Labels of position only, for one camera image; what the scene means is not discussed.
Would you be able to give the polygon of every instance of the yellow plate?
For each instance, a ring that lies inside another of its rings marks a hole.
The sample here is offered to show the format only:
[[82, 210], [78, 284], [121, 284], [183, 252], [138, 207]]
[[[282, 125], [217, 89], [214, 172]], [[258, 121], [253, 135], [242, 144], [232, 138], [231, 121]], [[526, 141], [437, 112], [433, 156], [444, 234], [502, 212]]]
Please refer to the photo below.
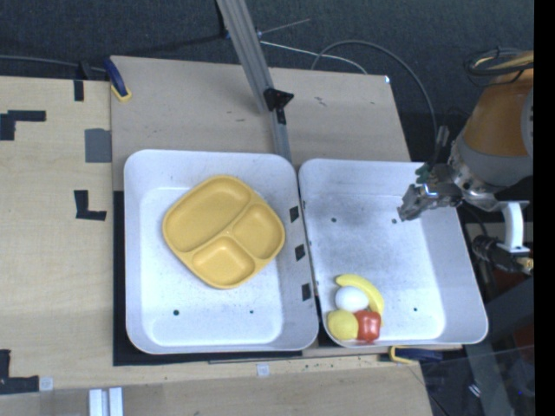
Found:
[[205, 180], [173, 204], [162, 232], [181, 262], [219, 289], [255, 276], [285, 241], [276, 212], [250, 186], [226, 175]]

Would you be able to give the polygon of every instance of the black tape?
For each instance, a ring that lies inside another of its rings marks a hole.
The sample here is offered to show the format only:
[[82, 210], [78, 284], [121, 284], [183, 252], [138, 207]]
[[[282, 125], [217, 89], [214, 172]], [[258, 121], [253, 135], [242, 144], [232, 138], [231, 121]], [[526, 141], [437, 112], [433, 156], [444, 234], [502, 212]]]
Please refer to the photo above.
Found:
[[304, 252], [304, 245], [302, 245], [302, 244], [298, 245], [298, 247], [295, 249], [295, 258], [299, 261], [305, 255], [306, 255], [306, 253]]
[[16, 121], [46, 121], [46, 111], [8, 110], [8, 116]]
[[289, 209], [289, 217], [292, 223], [298, 219], [298, 206], [293, 206]]
[[312, 290], [310, 289], [310, 284], [305, 283], [301, 290], [303, 291], [303, 302], [308, 301], [312, 297]]
[[46, 121], [46, 111], [9, 110], [7, 114], [0, 114], [0, 140], [16, 138], [17, 121]]
[[0, 350], [0, 394], [34, 393], [38, 390], [38, 376], [10, 378], [10, 351]]
[[83, 80], [73, 80], [73, 99], [75, 101], [85, 101]]
[[7, 114], [0, 114], [0, 140], [13, 140], [16, 137], [16, 121]]
[[77, 214], [75, 218], [84, 218], [87, 220], [106, 220], [105, 211], [89, 211], [88, 210], [88, 191], [75, 190], [75, 205], [77, 206]]

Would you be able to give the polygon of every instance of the yellow lemon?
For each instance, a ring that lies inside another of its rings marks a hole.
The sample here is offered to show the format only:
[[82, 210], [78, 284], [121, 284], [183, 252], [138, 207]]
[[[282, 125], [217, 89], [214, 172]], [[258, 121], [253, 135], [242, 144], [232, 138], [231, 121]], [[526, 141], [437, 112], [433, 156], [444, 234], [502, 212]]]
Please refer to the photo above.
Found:
[[328, 313], [328, 330], [339, 341], [356, 339], [358, 335], [358, 320], [349, 311], [336, 309]]

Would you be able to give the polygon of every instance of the toy banana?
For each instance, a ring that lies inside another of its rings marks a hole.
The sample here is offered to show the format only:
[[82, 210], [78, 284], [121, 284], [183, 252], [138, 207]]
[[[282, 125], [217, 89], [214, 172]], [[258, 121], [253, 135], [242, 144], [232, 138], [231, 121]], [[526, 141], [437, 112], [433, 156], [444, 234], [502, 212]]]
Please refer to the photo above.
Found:
[[357, 274], [341, 274], [336, 277], [336, 283], [342, 287], [351, 286], [358, 288], [368, 297], [370, 309], [380, 315], [383, 313], [384, 302], [382, 294], [368, 279]]

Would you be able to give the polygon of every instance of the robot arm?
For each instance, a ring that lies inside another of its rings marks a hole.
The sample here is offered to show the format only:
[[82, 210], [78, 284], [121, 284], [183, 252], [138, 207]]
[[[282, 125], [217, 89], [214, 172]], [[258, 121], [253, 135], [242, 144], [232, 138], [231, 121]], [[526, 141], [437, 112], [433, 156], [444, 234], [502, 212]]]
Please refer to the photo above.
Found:
[[484, 90], [467, 124], [451, 147], [446, 164], [426, 164], [398, 208], [401, 220], [423, 211], [467, 202], [483, 211], [502, 211], [506, 240], [480, 237], [474, 252], [508, 271], [530, 272], [528, 249], [522, 245], [521, 207], [526, 202], [500, 202], [495, 193], [533, 174], [533, 53], [502, 67]]

